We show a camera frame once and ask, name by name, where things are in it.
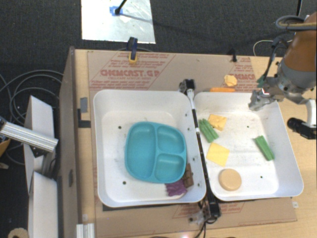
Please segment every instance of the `cardboard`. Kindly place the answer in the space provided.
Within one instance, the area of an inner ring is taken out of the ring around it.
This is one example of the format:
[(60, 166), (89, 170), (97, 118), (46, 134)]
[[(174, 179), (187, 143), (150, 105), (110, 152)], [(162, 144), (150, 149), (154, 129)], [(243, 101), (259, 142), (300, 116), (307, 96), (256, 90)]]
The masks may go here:
[[(108, 208), (101, 204), (96, 196), (97, 183), (96, 163), (93, 162), (92, 132), (86, 128), (72, 128), (76, 109), (80, 108), (80, 100), (87, 98), (88, 109), (82, 111), (81, 119), (91, 120), (89, 86), (103, 89), (104, 87), (124, 89), (128, 81), (129, 87), (145, 87), (149, 90), (177, 90), (178, 84), (184, 78), (194, 78), (197, 91), (204, 87), (225, 87), (223, 77), (233, 74), (238, 79), (236, 91), (250, 92), (255, 88), (255, 79), (258, 78), (267, 66), (268, 58), (238, 57), (238, 62), (233, 63), (230, 56), (188, 55), (188, 54), (159, 54), (145, 53), (148, 61), (159, 62), (156, 67), (152, 64), (149, 69), (144, 63), (144, 68), (136, 68), (143, 73), (149, 73), (144, 82), (129, 76), (126, 79), (110, 79), (111, 75), (99, 77), (95, 82), (89, 80), (89, 73), (98, 75), (102, 69), (113, 70), (115, 65), (122, 70), (133, 71), (134, 68), (127, 64), (126, 52), (92, 51), (71, 49), (65, 69), (65, 76), (61, 90), (61, 116), (65, 138), (62, 153), (65, 154), (60, 175), (63, 181), (62, 204), (64, 219), (64, 237), (73, 237), (76, 223), (95, 223), (96, 237), (153, 237), (161, 236), (179, 238), (195, 237), (200, 226), (190, 222), (199, 211), (198, 204), (184, 204), (161, 207), (144, 208)], [(316, 91), (309, 92), (308, 98), (316, 98)], [(280, 106), (284, 121), (291, 116), (306, 119), (306, 108), (290, 104), (287, 100)], [(75, 130), (76, 135), (69, 133)], [(301, 196), (296, 197), (296, 202), (291, 198), (261, 199), (246, 202), (221, 203), (222, 216), (212, 225), (207, 225), (207, 237), (314, 237), (317, 233), (315, 219), (317, 214), (316, 192), (316, 141), (307, 141), (288, 130), (291, 143), (294, 147), (305, 189)], [(76, 141), (76, 153), (72, 146)], [(74, 185), (68, 187), (69, 170), (75, 168), (77, 179)]]

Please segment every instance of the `teal plate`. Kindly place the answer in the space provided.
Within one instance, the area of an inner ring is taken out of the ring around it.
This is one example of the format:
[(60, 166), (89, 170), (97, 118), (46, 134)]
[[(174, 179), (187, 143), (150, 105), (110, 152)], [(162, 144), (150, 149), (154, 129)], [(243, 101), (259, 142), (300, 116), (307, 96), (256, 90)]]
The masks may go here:
[(182, 178), (186, 167), (186, 142), (171, 126), (138, 122), (131, 126), (125, 145), (125, 167), (133, 177), (157, 183)]

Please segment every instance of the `cable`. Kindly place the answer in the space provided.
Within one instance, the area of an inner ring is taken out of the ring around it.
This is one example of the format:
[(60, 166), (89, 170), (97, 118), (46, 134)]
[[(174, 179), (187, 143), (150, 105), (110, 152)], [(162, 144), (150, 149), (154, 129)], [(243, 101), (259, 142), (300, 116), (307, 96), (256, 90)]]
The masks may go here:
[(267, 68), (266, 68), (264, 74), (257, 80), (258, 88), (262, 88), (262, 86), (265, 82), (265, 79), (267, 77), (267, 74), (269, 72), (271, 64), (275, 59), (276, 51), (280, 48), (288, 48), (288, 42), (286, 42), (282, 37), (278, 36), (273, 40), (271, 47), (272, 47), (273, 51), (269, 57)]
[(47, 89), (45, 89), (45, 88), (41, 88), (41, 87), (28, 87), (28, 88), (24, 88), (24, 89), (18, 91), (17, 93), (15, 93), (15, 94), (12, 96), (12, 98), (11, 98), (11, 100), (10, 100), (9, 110), (10, 110), (10, 113), (11, 113), (12, 117), (14, 118), (14, 120), (15, 120), (16, 122), (18, 122), (19, 124), (21, 124), (21, 125), (24, 125), (24, 124), (23, 124), (21, 121), (19, 121), (18, 118), (17, 118), (17, 117), (15, 116), (15, 114), (13, 113), (13, 110), (12, 110), (12, 102), (13, 102), (14, 98), (15, 98), (17, 95), (19, 95), (21, 92), (28, 91), (28, 90), (44, 91), (44, 92), (47, 92), (47, 93), (51, 94), (52, 96), (54, 96), (56, 99), (59, 100), (59, 97), (58, 97), (55, 93), (53, 93), (53, 92), (51, 92), (51, 91), (49, 91), (49, 90), (47, 90)]
[(206, 220), (206, 223), (211, 225), (211, 224), (215, 223), (216, 221), (217, 221), (217, 219), (215, 219), (213, 221), (210, 221), (210, 219), (208, 219), (208, 220)]
[(303, 0), (298, 0), (298, 2), (297, 2), (297, 11), (296, 11), (297, 16), (299, 16), (299, 14), (301, 13), (302, 3), (303, 3)]
[(298, 16), (287, 15), (280, 17), (276, 20), (275, 25), (277, 28), (286, 31), (307, 31), (317, 30), (316, 22), (303, 23), (304, 19)]
[(53, 164), (53, 162), (54, 162), (54, 161), (56, 161), (56, 157), (55, 157), (54, 159), (52, 159), (52, 160), (51, 160), (51, 163), (50, 163), (50, 166), (49, 166), (49, 171), (51, 171), (52, 164)]
[(203, 231), (204, 231), (204, 238), (205, 238), (205, 236), (206, 236), (206, 221), (203, 223), (202, 228), (200, 229), (199, 233), (195, 236), (195, 238), (198, 238)]
[(3, 81), (4, 83), (4, 86), (6, 87), (7, 91), (8, 91), (8, 96), (9, 96), (9, 101), (11, 101), (11, 98), (12, 98), (12, 95), (11, 95), (11, 91), (9, 89), (9, 87), (7, 86), (7, 82), (6, 80), (4, 79), (4, 77), (0, 74), (0, 78), (1, 80)]
[(273, 40), (260, 40), (260, 41), (255, 42), (255, 44), (253, 45), (253, 55), (254, 55), (255, 57), (257, 56), (256, 51), (255, 51), (255, 47), (256, 47), (257, 44), (259, 44), (259, 43), (261, 43), (261, 42), (273, 42)]
[(17, 165), (20, 165), (20, 166), (24, 166), (25, 164), (24, 164), (23, 162), (19, 162), (19, 161), (15, 160), (14, 158), (12, 158), (12, 157), (9, 155), (9, 151), (14, 150), (14, 149), (17, 149), (17, 148), (21, 147), (22, 145), (23, 145), (23, 144), (19, 144), (19, 145), (17, 145), (17, 146), (11, 147), (11, 148), (9, 148), (9, 149), (7, 149), (7, 150), (5, 151), (5, 155), (8, 157), (8, 159), (9, 159), (10, 161), (12, 161), (13, 163), (15, 163), (15, 164), (17, 164)]
[(44, 73), (53, 73), (53, 74), (57, 74), (57, 75), (59, 75), (59, 76), (63, 76), (63, 74), (60, 73), (60, 72), (53, 71), (53, 70), (46, 70), (46, 69), (39, 69), (39, 70), (34, 70), (34, 71), (26, 72), (26, 73), (24, 73), (24, 74), (21, 74), (21, 75), (15, 77), (15, 78), (12, 79), (9, 83), (5, 84), (5, 85), (0, 89), (0, 92), (1, 92), (4, 88), (6, 88), (8, 85), (10, 85), (12, 82), (16, 81), (17, 79), (19, 79), (19, 78), (21, 78), (21, 77), (23, 77), (23, 76), (29, 75), (29, 74), (39, 73), (39, 72), (40, 72), (40, 73), (42, 73), (42, 72), (44, 72)]
[[(55, 78), (55, 77), (53, 77), (53, 76), (50, 76), (50, 75), (45, 75), (45, 74), (33, 75), (33, 76), (29, 76), (29, 77), (23, 79), (23, 80), (17, 85), (17, 87), (15, 88), (14, 94), (17, 92), (17, 90), (20, 88), (20, 86), (21, 86), (24, 82), (26, 82), (26, 81), (28, 81), (28, 80), (30, 80), (30, 79), (32, 79), (32, 78), (35, 78), (35, 77), (47, 77), (47, 78), (53, 79), (53, 80), (55, 80), (57, 83), (61, 84), (61, 81), (60, 81), (59, 79), (57, 79), (57, 78)], [(22, 119), (24, 119), (24, 117), (21, 115), (21, 113), (19, 112), (19, 110), (18, 110), (18, 108), (17, 108), (17, 106), (16, 106), (16, 104), (15, 104), (14, 98), (13, 98), (13, 107), (14, 107), (15, 112), (16, 112)]]

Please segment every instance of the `black cable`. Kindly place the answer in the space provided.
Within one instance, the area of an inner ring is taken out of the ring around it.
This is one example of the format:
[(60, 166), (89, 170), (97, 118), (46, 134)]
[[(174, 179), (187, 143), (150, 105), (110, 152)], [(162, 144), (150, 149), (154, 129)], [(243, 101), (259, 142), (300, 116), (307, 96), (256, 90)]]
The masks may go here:
[[(51, 76), (51, 75), (45, 75), (45, 74), (33, 75), (33, 76), (29, 76), (29, 77), (23, 79), (23, 80), (16, 86), (16, 88), (15, 88), (15, 90), (14, 90), (14, 94), (17, 92), (17, 90), (20, 88), (20, 86), (21, 86), (24, 82), (26, 82), (26, 81), (28, 81), (28, 80), (30, 80), (30, 79), (32, 79), (32, 78), (36, 78), (36, 77), (46, 77), (46, 78), (50, 78), (50, 79), (55, 80), (57, 83), (61, 84), (61, 81), (60, 81), (59, 79), (57, 79), (57, 78), (55, 78), (55, 77), (53, 77), (53, 76)], [(13, 107), (14, 107), (15, 112), (16, 112), (22, 119), (24, 119), (24, 117), (21, 115), (21, 113), (19, 112), (19, 110), (18, 110), (18, 108), (17, 108), (17, 106), (16, 106), (16, 103), (15, 103), (14, 98), (13, 98)]]
[(269, 61), (268, 61), (268, 65), (267, 65), (267, 68), (262, 76), (262, 80), (264, 81), (267, 77), (267, 74), (269, 72), (269, 69), (272, 65), (272, 62), (274, 61), (275, 59), (275, 54), (276, 54), (276, 51), (280, 48), (288, 48), (288, 43), (282, 39), (281, 37), (277, 37), (273, 40), (273, 43), (272, 43), (272, 48), (273, 48), (273, 51), (271, 53), (271, 56), (269, 57)]
[(206, 236), (206, 222), (203, 223), (202, 228), (200, 229), (199, 233), (195, 236), (195, 238), (198, 238), (202, 232), (204, 231), (204, 237)]
[(19, 165), (19, 166), (24, 166), (25, 164), (24, 164), (23, 162), (19, 162), (19, 161), (17, 161), (16, 159), (14, 159), (13, 157), (11, 157), (11, 156), (9, 155), (9, 151), (12, 151), (12, 150), (14, 150), (14, 149), (17, 149), (17, 148), (19, 148), (19, 147), (21, 147), (21, 146), (23, 146), (23, 144), (19, 144), (19, 145), (17, 145), (17, 146), (13, 146), (13, 147), (7, 149), (7, 150), (5, 151), (5, 155), (6, 155), (7, 158), (8, 158), (10, 161), (12, 161), (13, 163), (15, 163), (15, 164), (17, 164), (17, 165)]
[(19, 123), (19, 124), (21, 124), (21, 125), (24, 125), (24, 124), (23, 124), (21, 121), (19, 121), (18, 118), (17, 118), (17, 117), (15, 116), (15, 114), (13, 113), (13, 110), (12, 110), (12, 102), (13, 102), (14, 98), (15, 98), (17, 95), (19, 95), (20, 93), (22, 93), (22, 92), (24, 92), (24, 91), (29, 91), (29, 90), (44, 91), (44, 92), (47, 92), (47, 93), (51, 94), (52, 96), (54, 96), (55, 98), (57, 98), (57, 99), (59, 100), (59, 97), (58, 97), (55, 93), (53, 93), (53, 92), (51, 92), (51, 91), (49, 91), (49, 90), (47, 90), (47, 89), (45, 89), (45, 88), (41, 88), (41, 87), (28, 87), (28, 88), (24, 88), (24, 89), (18, 91), (17, 93), (15, 93), (15, 94), (12, 96), (12, 98), (11, 98), (11, 100), (10, 100), (9, 110), (10, 110), (10, 113), (11, 113), (13, 119), (14, 119), (17, 123)]
[(213, 221), (206, 220), (206, 223), (211, 225), (211, 224), (215, 223), (216, 221), (217, 221), (217, 219), (214, 219)]
[(2, 82), (4, 83), (4, 87), (8, 91), (9, 101), (11, 101), (12, 95), (11, 95), (11, 91), (10, 91), (9, 87), (7, 86), (8, 84), (7, 84), (6, 80), (4, 79), (4, 77), (1, 74), (0, 74), (0, 78), (1, 78)]
[(299, 16), (299, 14), (301, 13), (302, 3), (303, 3), (303, 0), (298, 0), (298, 2), (297, 2), (297, 10), (296, 10), (297, 16)]
[(51, 163), (50, 163), (50, 166), (49, 166), (49, 171), (51, 171), (51, 168), (52, 168), (52, 164), (53, 162), (56, 161), (56, 157), (54, 159), (52, 159)]
[(287, 15), (276, 20), (275, 26), (286, 31), (317, 30), (316, 23), (304, 23), (304, 19), (298, 16)]
[(11, 83), (13, 83), (14, 81), (16, 81), (17, 79), (23, 77), (23, 76), (26, 76), (26, 75), (29, 75), (29, 74), (33, 74), (33, 73), (53, 73), (53, 74), (57, 74), (59, 76), (63, 76), (62, 73), (60, 72), (57, 72), (57, 71), (53, 71), (53, 70), (46, 70), (46, 69), (39, 69), (39, 70), (34, 70), (34, 71), (30, 71), (30, 72), (26, 72), (24, 74), (21, 74), (17, 77), (15, 77), (14, 79), (12, 79), (10, 82), (6, 83), (1, 89), (0, 89), (0, 92), (6, 88), (8, 85), (10, 85)]

